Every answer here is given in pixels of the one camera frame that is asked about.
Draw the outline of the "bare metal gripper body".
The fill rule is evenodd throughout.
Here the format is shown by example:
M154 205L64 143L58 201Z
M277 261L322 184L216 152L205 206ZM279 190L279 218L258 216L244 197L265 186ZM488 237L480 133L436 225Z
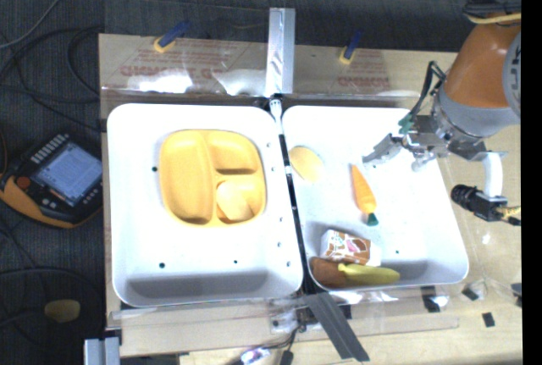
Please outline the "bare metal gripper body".
M445 116L411 115L400 121L401 144L416 161L431 161L455 154L467 161L482 161L487 149L482 138L452 125Z

